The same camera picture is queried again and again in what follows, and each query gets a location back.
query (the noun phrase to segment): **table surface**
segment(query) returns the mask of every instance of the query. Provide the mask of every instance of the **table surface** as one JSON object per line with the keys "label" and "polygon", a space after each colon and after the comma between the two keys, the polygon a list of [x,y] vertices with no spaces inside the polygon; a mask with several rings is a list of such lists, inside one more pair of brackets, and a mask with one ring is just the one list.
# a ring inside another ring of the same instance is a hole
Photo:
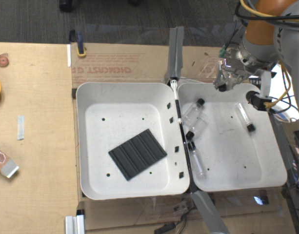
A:
{"label": "table surface", "polygon": [[[75,215],[78,205],[67,45],[0,42],[2,53],[10,63],[0,68],[0,149],[20,168],[10,179],[0,175],[0,234],[62,234],[65,216]],[[17,140],[18,116],[24,116],[23,140]],[[286,204],[223,220],[231,233],[294,233]],[[160,226],[88,233],[153,233]],[[208,233],[202,220],[189,221],[183,233],[193,230]]]}

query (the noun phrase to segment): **bottle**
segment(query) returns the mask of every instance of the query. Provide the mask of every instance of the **bottle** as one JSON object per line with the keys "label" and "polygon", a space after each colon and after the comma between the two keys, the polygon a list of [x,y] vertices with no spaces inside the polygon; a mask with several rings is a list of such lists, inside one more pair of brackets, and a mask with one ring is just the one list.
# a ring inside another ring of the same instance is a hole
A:
{"label": "bottle", "polygon": [[186,139],[192,140],[193,137],[197,137],[207,126],[208,116],[204,113],[200,114],[194,124],[189,128]]}
{"label": "bottle", "polygon": [[185,112],[183,116],[183,123],[186,126],[190,127],[192,124],[195,123],[202,111],[203,105],[204,100],[200,98],[189,107],[189,109]]}
{"label": "bottle", "polygon": [[204,168],[199,151],[196,148],[195,143],[191,141],[187,144],[187,146],[189,150],[189,157],[192,169],[195,171],[198,177],[205,176],[207,170]]}
{"label": "bottle", "polygon": [[254,124],[252,123],[252,120],[249,118],[248,113],[244,106],[241,103],[238,103],[234,107],[235,112],[241,121],[241,123],[244,125],[244,127],[248,130],[248,132],[253,132],[256,130]]}

